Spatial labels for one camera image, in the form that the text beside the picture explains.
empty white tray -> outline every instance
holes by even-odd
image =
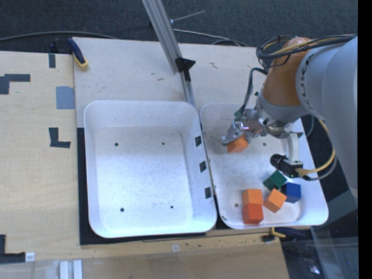
[[[287,181],[301,185],[302,198],[297,203],[286,202],[276,213],[263,207],[264,219],[260,224],[243,223],[243,191],[247,188],[261,189],[264,198],[269,194],[270,191],[263,182],[275,172],[275,168],[270,164],[270,157],[275,153],[288,156],[288,144],[285,139],[267,135],[252,139],[248,148],[241,153],[228,153],[227,147],[222,144],[221,136],[227,134],[234,119],[234,112],[240,106],[214,103],[204,106],[201,111],[205,144],[222,220],[237,230],[323,224],[328,219],[328,206],[320,182],[300,178],[287,178]],[[303,132],[300,120],[293,125],[292,131]],[[305,135],[299,139],[299,159],[305,169],[314,168]]]
[[[201,125],[186,102],[84,111],[88,214],[105,238],[202,233],[217,219]]]

blue and yellow clamp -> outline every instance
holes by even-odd
[[[69,43],[69,46],[72,49],[72,53],[73,53],[75,62],[81,68],[87,67],[88,66],[88,61],[84,57],[83,53],[81,52],[80,48],[76,44],[75,40],[73,40],[72,38],[69,38],[69,39],[67,39],[67,42]]]

blue block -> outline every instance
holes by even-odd
[[[281,187],[281,192],[287,196],[286,202],[295,203],[301,199],[301,185],[287,182]]]

cube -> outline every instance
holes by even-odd
[[[242,209],[244,224],[259,224],[263,220],[262,205],[258,203],[249,203]]]
[[[283,185],[280,191],[287,196],[286,202],[296,203],[301,199],[301,185],[288,182]]]
[[[276,170],[271,174],[269,178],[267,178],[263,185],[266,186],[268,190],[277,189],[279,190],[284,184],[287,182],[287,178],[285,178],[280,171]]]
[[[274,188],[263,202],[263,206],[276,213],[282,208],[286,199],[286,195]]]
[[[227,152],[228,153],[239,153],[239,152],[242,152],[247,147],[248,147],[248,141],[245,139],[245,136],[242,135],[235,141],[229,142],[227,144]]]
[[[248,188],[242,193],[243,206],[249,203],[263,204],[261,189]]]

red-orange block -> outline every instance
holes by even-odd
[[[263,220],[262,205],[249,203],[242,209],[244,224],[259,224]]]
[[[227,144],[227,152],[239,153],[239,152],[242,152],[247,147],[248,147],[248,141],[245,139],[245,136],[242,135],[235,141],[229,142]]]
[[[263,205],[270,211],[276,213],[281,209],[286,199],[287,196],[285,194],[274,188],[263,202]]]
[[[263,204],[261,189],[248,188],[242,193],[243,206],[249,203]]]

